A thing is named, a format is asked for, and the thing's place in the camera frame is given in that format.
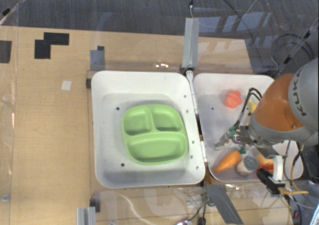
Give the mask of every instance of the wooden table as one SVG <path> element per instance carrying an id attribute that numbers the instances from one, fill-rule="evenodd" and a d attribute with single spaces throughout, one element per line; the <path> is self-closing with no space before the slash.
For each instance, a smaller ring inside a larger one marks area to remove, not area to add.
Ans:
<path id="1" fill-rule="evenodd" d="M 34 58 L 34 40 L 43 39 L 44 32 L 70 34 L 68 46 L 51 46 L 50 60 Z M 76 223 L 76 209 L 89 206 L 95 189 L 85 83 L 90 50 L 97 45 L 105 47 L 106 62 L 114 67 L 130 61 L 123 67 L 138 70 L 140 64 L 149 66 L 156 59 L 174 69 L 181 62 L 183 37 L 19 28 L 11 225 L 71 225 Z M 251 72 L 244 45 L 243 40 L 200 38 L 199 64 L 217 71 L 235 64 Z M 61 89 L 63 81 L 72 82 L 70 90 Z M 265 196 L 262 186 L 263 195 L 243 187 L 230 195 L 245 224 L 292 224 L 280 199 Z M 98 214 L 99 225 L 112 219 L 117 224 L 174 224 L 195 211 L 184 200 L 175 205 L 177 188 L 102 190 L 101 207 L 106 211 Z M 160 217 L 164 209 L 167 215 Z M 223 224 L 216 208 L 208 208 L 206 218 L 207 224 Z"/>

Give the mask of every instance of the can lid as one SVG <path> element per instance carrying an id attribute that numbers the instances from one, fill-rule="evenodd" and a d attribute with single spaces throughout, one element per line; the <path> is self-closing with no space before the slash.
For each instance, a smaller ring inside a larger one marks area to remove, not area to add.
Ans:
<path id="1" fill-rule="evenodd" d="M 258 161 L 252 156 L 246 156 L 244 158 L 244 165 L 247 170 L 254 171 L 258 168 Z"/>

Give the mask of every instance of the gray carpet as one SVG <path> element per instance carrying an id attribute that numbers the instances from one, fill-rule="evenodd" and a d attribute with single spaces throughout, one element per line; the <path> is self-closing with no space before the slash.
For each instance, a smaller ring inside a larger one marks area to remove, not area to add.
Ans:
<path id="1" fill-rule="evenodd" d="M 137 33 L 184 34 L 184 18 L 190 17 L 191 0 L 26 0 L 20 9 L 20 25 L 84 30 L 109 30 Z M 254 0 L 227 0 L 234 12 L 223 0 L 194 0 L 195 16 L 203 16 L 204 25 L 211 25 L 216 17 L 223 24 L 229 16 L 243 15 Z M 281 35 L 301 36 L 318 16 L 318 0 L 260 0 L 244 19 L 230 31 L 200 27 L 202 36 L 245 38 L 250 57 L 263 67 L 271 64 L 269 52 L 273 40 Z M 268 17 L 267 24 L 254 26 Z M 285 36 L 288 44 L 296 43 L 297 37 Z M 308 40 L 310 49 L 301 50 L 291 63 L 289 71 L 295 71 L 311 56 L 318 55 L 318 29 Z M 291 49 L 286 45 L 280 49 Z M 284 58 L 276 58 L 281 63 Z"/>

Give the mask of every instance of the green divided plate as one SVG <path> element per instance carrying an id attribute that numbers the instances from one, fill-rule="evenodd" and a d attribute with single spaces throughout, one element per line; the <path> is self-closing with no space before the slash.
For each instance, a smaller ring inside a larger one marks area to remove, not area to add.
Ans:
<path id="1" fill-rule="evenodd" d="M 165 164 L 188 152 L 188 140 L 180 114 L 166 105 L 143 105 L 128 109 L 122 133 L 129 157 L 143 165 Z"/>

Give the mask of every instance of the toy can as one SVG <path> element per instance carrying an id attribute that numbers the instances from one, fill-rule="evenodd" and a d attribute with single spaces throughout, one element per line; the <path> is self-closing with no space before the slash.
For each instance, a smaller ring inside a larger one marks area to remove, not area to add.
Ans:
<path id="1" fill-rule="evenodd" d="M 258 168 L 258 161 L 252 156 L 246 156 L 236 165 L 236 172 L 241 176 L 246 176 Z"/>

